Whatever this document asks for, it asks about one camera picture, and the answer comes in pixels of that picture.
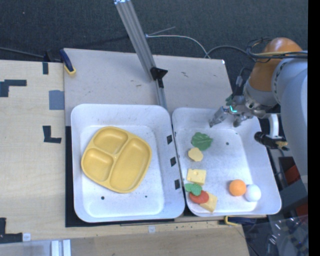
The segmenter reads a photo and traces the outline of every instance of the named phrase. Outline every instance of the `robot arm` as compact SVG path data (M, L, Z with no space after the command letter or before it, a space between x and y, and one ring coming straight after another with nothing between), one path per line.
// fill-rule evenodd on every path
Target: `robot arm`
M308 52L292 40L278 37L270 40L262 53L248 54L256 63L246 81L242 95L227 99L229 107L221 107L209 122L210 127L233 115L235 127L246 119L270 119L281 115L287 144L301 175L308 174ZM257 133L258 142L270 148L285 149L283 138L263 137Z

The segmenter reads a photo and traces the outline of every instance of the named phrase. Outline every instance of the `red tomato slice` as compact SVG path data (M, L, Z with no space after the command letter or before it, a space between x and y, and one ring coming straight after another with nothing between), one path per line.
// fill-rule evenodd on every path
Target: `red tomato slice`
M196 204L204 204L206 202L208 202L209 200L209 195L206 191L201 190L201 194L200 195L194 195L191 192L189 193L189 198L191 199L192 202L196 203Z

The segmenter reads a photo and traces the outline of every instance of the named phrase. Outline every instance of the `white ball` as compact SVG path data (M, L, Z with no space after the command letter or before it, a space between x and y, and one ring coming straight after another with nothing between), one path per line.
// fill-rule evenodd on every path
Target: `white ball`
M248 185L244 196L249 202L257 202L261 198L261 190L255 184Z

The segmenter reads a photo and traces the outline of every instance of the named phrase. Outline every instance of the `white tray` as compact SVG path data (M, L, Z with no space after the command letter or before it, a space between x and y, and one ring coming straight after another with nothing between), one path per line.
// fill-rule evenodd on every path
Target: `white tray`
M186 180L188 169L206 170L203 190L218 197L213 213L193 203L186 195L188 208L197 216L272 215L281 209L281 198L266 148L255 141L254 135L261 131L257 118L243 121L233 127L233 116L209 127L216 109L177 108L172 114L178 159L182 180ZM213 139L204 150L200 162L188 157L188 150L196 132L207 134ZM256 184L261 189L261 199L249 202L245 196L232 196L229 183L241 179L247 185Z
M125 129L152 149L139 187L130 193L111 191L81 168L82 155L102 127ZM88 223L174 219L185 209L170 115L158 105L81 104L71 112L74 210ZM171 159L176 160L172 166Z

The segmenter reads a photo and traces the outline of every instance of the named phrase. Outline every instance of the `orange ball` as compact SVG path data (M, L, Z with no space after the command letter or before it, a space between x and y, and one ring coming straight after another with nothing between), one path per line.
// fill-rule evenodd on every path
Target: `orange ball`
M229 191L231 195L235 197L242 196L246 193L247 186L241 179L235 179L231 181L229 185Z

